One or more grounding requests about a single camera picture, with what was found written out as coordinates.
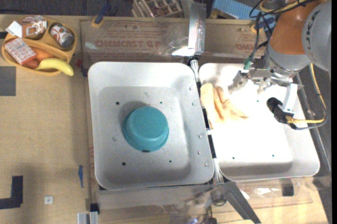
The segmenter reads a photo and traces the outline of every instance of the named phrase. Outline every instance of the wooden table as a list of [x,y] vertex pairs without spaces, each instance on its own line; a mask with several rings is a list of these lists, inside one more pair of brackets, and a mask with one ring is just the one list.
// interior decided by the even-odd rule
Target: wooden table
[[[0,32],[18,17],[0,15]],[[91,19],[51,18],[68,24],[79,36],[80,21]],[[75,72],[72,77],[64,74],[48,77],[17,69],[15,96],[0,96],[0,198],[10,197],[12,176],[23,176],[24,182],[21,207],[0,210],[1,223],[76,223],[78,212],[88,212],[92,193],[85,102],[87,78],[76,66],[81,58],[78,43],[71,61]],[[2,56],[0,66],[10,66]],[[83,187],[78,177],[80,165]],[[308,192],[310,203],[261,208],[255,212],[262,223],[327,223],[317,189],[308,188]],[[53,196],[52,204],[44,204],[44,196],[48,195]],[[213,216],[218,223],[251,223],[237,221],[240,216],[235,211]],[[119,223],[159,222],[169,223],[168,216]],[[115,222],[101,215],[100,223]]]

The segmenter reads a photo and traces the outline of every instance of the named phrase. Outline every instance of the yellow banana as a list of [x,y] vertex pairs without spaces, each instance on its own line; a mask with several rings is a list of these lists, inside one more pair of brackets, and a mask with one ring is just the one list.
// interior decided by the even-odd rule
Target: yellow banana
[[35,68],[36,70],[59,70],[69,76],[74,75],[74,70],[67,62],[59,58],[47,58],[40,62],[40,64]]

